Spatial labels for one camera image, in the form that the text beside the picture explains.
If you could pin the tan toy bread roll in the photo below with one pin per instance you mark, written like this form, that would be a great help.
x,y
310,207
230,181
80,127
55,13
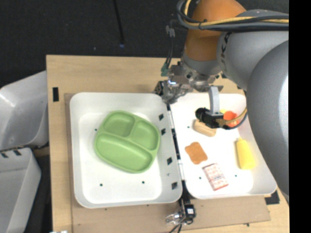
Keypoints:
x,y
205,130

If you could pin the green divided plate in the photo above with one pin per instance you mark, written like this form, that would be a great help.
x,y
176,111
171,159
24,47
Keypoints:
x,y
126,144

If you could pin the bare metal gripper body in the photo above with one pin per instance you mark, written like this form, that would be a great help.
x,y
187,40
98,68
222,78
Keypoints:
x,y
194,79

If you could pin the thin black and white rod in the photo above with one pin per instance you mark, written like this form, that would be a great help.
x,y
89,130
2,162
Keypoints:
x,y
178,154

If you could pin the pale wood board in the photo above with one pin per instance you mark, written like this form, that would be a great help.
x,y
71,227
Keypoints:
x,y
109,74

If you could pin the yellow squeeze bottle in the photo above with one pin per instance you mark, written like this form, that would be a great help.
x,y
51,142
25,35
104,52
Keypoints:
x,y
245,155

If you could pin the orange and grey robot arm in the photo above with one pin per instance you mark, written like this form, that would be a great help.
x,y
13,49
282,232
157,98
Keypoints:
x,y
262,86

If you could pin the pink and white packet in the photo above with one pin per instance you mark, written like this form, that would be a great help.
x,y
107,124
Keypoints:
x,y
215,176

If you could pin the black cylinder on white bracket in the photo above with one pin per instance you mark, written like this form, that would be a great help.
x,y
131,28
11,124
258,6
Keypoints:
x,y
209,117

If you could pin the brown toy biscuit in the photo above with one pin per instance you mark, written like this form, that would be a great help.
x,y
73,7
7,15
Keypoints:
x,y
196,153

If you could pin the white plastic tray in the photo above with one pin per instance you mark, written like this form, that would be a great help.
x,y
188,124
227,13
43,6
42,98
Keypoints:
x,y
116,188
223,152

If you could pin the orange toy carrot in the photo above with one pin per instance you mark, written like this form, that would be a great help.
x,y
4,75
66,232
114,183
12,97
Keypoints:
x,y
230,116

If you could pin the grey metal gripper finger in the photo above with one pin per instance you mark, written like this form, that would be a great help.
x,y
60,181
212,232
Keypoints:
x,y
179,92
167,93

